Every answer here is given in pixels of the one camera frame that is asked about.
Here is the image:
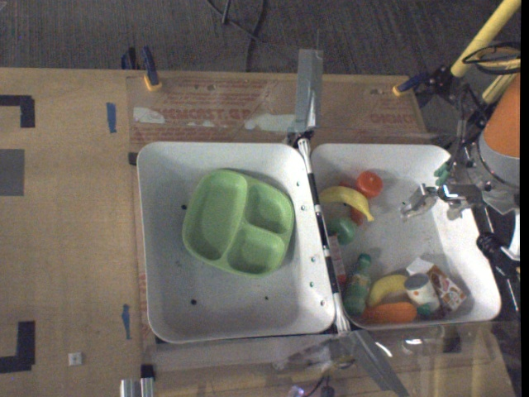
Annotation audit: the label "white can with grey lid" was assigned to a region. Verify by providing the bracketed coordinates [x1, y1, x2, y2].
[403, 273, 441, 312]

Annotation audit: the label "yellow banana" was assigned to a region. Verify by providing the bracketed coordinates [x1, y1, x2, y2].
[367, 274, 410, 308]
[318, 185, 375, 222]

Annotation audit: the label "red can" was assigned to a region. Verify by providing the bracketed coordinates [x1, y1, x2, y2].
[355, 170, 384, 199]

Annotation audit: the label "black cylinder on white bracket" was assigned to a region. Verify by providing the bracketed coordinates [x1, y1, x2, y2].
[476, 213, 521, 266]

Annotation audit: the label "white patterned carton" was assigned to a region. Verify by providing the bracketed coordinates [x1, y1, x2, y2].
[407, 257, 468, 313]

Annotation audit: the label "white plastic tray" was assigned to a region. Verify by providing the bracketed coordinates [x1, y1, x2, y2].
[136, 141, 336, 345]
[309, 142, 503, 331]

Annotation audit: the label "green divided plate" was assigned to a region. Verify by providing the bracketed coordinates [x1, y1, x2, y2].
[181, 168, 296, 276]

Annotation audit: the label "green bottle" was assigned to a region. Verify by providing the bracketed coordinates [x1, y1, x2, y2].
[343, 253, 373, 317]

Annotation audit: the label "orange carrot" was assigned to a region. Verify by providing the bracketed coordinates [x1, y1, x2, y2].
[362, 301, 418, 325]

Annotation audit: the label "black block with thin wires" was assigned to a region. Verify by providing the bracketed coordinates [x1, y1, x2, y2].
[287, 129, 315, 146]

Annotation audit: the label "thin black and white rod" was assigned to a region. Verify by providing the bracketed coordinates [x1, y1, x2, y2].
[296, 137, 351, 334]

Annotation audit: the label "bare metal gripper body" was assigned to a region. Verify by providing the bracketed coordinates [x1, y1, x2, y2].
[450, 145, 520, 216]

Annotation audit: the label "brown cardboard board, red print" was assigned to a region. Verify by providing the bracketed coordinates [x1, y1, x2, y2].
[126, 70, 431, 371]

